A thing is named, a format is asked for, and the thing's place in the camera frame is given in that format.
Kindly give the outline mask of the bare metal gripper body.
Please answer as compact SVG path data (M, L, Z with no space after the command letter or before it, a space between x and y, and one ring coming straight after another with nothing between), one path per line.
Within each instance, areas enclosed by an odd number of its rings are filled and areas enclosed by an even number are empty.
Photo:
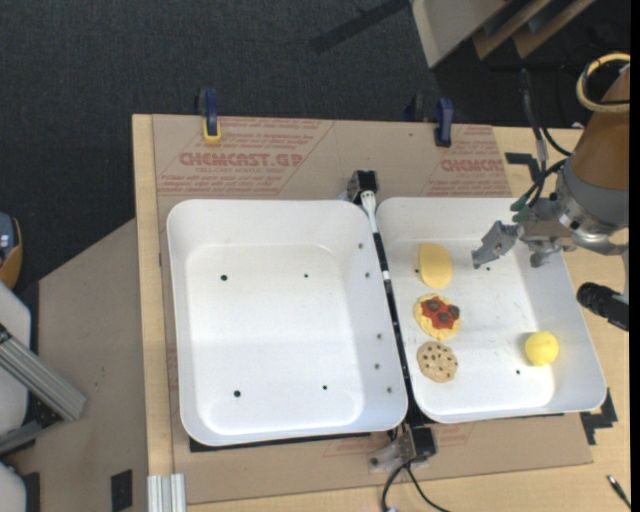
M593 248L601 242L599 221L575 201L541 199L518 228L520 239L539 253Z

